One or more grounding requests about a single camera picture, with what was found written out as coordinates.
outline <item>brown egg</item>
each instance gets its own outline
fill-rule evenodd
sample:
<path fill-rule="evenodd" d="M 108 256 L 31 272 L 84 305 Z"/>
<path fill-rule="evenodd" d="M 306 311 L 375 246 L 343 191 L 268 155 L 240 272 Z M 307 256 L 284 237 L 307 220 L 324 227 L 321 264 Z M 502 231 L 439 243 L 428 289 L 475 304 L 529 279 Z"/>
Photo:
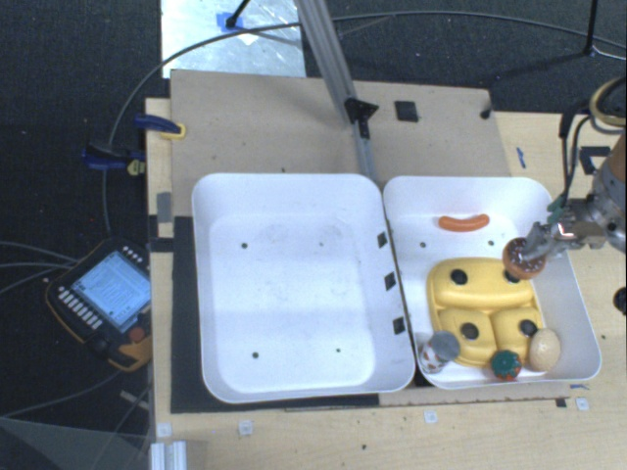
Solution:
<path fill-rule="evenodd" d="M 529 344 L 529 367 L 534 371 L 549 371 L 561 354 L 561 344 L 555 331 L 540 329 Z"/>

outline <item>white tray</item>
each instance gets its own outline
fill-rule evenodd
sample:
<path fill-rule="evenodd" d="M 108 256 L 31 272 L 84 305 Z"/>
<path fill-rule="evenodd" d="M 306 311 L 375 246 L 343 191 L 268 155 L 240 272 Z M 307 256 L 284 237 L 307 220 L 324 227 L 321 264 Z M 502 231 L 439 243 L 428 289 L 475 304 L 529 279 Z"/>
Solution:
<path fill-rule="evenodd" d="M 202 370 L 215 397 L 286 400 L 408 384 L 415 359 L 371 181 L 212 174 L 196 184 L 192 206 Z"/>
<path fill-rule="evenodd" d="M 549 192 L 527 178 L 397 177 L 384 190 L 410 324 L 416 346 L 433 333 L 426 300 L 426 280 L 431 268 L 451 258 L 500 258 L 505 244 L 524 237 L 535 221 L 547 217 Z M 442 215 L 490 216 L 490 224 L 468 233 L 443 230 Z M 580 381 L 592 378 L 601 368 L 601 351 L 579 292 L 568 255 L 547 263 L 533 279 L 546 327 L 561 339 L 559 362 L 548 373 L 523 368 L 518 383 Z M 489 370 L 448 364 L 438 374 L 425 377 L 435 386 L 460 389 L 506 385 Z"/>

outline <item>robotic hand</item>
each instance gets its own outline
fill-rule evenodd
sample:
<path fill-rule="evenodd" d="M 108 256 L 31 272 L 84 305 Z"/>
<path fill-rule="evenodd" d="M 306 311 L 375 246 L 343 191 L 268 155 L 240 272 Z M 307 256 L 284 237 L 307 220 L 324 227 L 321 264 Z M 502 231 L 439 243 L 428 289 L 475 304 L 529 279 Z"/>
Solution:
<path fill-rule="evenodd" d="M 609 108 L 608 100 L 616 93 L 622 96 L 622 108 Z M 530 279 L 545 267 L 547 259 L 567 249 L 589 245 L 601 248 L 605 242 L 625 253 L 625 77 L 603 85 L 590 101 L 590 116 L 578 125 L 574 136 L 570 170 L 567 162 L 566 138 L 576 112 L 565 114 L 560 126 L 564 164 L 564 191 L 550 205 L 552 215 L 545 224 L 536 222 L 526 238 L 510 241 L 503 252 L 506 270 L 516 278 Z M 577 138 L 581 126 L 588 121 L 603 133 L 618 134 L 618 142 L 596 171 L 592 189 L 585 199 L 569 199 L 568 191 L 574 177 Z"/>

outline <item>wooden table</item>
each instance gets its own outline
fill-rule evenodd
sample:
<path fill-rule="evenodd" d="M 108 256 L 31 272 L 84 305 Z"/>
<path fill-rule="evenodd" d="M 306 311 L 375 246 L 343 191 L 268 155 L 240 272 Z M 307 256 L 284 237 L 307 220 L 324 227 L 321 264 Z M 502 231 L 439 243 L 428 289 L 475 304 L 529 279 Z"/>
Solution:
<path fill-rule="evenodd" d="M 147 111 L 169 116 L 169 100 L 148 100 Z M 511 175 L 541 182 L 553 196 L 561 191 L 558 115 L 495 113 Z M 587 130 L 583 145 L 609 145 Z M 171 191 L 171 142 L 147 134 L 149 212 L 157 194 Z M 517 148 L 524 153 L 521 166 Z M 591 179 L 580 171 L 571 196 L 583 197 Z M 159 224 L 172 235 L 169 222 Z M 170 328 L 172 254 L 151 254 L 154 336 L 154 419 L 160 442 L 185 440 L 193 469 L 463 469 L 621 468 L 625 461 L 627 380 L 625 318 L 612 306 L 625 285 L 625 257 L 610 247 L 571 253 L 584 301 L 599 340 L 601 373 L 570 390 L 566 408 L 554 399 L 437 406 L 341 410 L 266 410 L 237 413 L 171 414 Z M 580 410 L 585 398 L 588 410 Z M 425 422 L 435 411 L 436 423 Z M 238 424 L 254 422 L 252 436 Z"/>

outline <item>yellow plastic container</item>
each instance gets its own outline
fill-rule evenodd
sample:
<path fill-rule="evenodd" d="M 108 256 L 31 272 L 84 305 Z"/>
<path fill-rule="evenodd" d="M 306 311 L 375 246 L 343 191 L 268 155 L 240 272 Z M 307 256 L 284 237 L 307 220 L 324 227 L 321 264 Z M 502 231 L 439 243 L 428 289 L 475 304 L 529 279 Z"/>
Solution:
<path fill-rule="evenodd" d="M 529 340 L 543 327 L 533 286 L 506 277 L 495 258 L 453 258 L 438 263 L 427 278 L 435 331 L 459 340 L 456 362 L 487 367 L 495 352 L 511 350 L 524 363 Z"/>

